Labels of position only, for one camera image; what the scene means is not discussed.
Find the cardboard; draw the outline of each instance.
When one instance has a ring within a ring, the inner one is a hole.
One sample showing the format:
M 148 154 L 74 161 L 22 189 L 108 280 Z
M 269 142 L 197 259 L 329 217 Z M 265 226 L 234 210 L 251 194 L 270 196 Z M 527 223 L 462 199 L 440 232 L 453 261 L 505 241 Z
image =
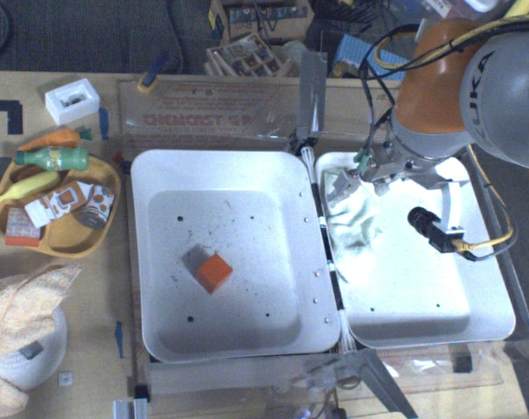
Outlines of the cardboard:
M 277 45 L 289 40 L 306 38 L 307 28 L 314 18 L 314 12 L 308 0 L 256 1 L 261 8 L 261 16 L 254 8 L 252 0 L 212 0 L 210 2 L 210 25 L 213 37 L 220 40 L 220 45 L 227 45 L 252 32 L 266 38 L 265 31 L 267 31 L 271 43 Z M 234 6 L 232 2 L 241 3 L 242 6 Z

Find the white box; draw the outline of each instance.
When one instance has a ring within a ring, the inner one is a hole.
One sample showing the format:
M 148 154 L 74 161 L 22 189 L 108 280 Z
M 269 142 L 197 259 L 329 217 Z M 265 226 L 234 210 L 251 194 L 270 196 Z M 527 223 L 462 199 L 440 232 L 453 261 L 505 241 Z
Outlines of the white box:
M 58 126 L 100 110 L 100 96 L 88 79 L 77 80 L 45 94 L 45 106 Z

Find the yellow plate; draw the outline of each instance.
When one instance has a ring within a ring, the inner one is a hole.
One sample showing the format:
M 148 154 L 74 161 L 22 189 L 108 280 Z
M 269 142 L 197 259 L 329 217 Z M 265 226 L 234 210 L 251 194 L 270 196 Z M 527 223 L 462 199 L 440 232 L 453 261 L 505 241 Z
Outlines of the yellow plate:
M 0 182 L 0 194 L 4 193 L 13 183 L 11 177 L 24 166 L 12 162 L 7 168 Z M 107 234 L 109 227 L 115 217 L 117 205 L 120 200 L 120 178 L 117 171 L 100 160 L 90 155 L 88 169 L 86 171 L 70 170 L 58 186 L 72 181 L 101 184 L 110 188 L 115 194 L 113 207 L 107 224 L 103 229 L 94 230 L 80 223 L 73 213 L 61 217 L 42 229 L 42 237 L 39 247 L 25 247 L 29 250 L 38 251 L 46 255 L 59 256 L 62 258 L 82 258 L 94 251 Z M 24 207 L 25 204 L 37 198 L 39 194 L 28 196 L 21 200 L 3 200 L 0 202 L 0 236 L 4 237 L 6 231 L 9 208 Z

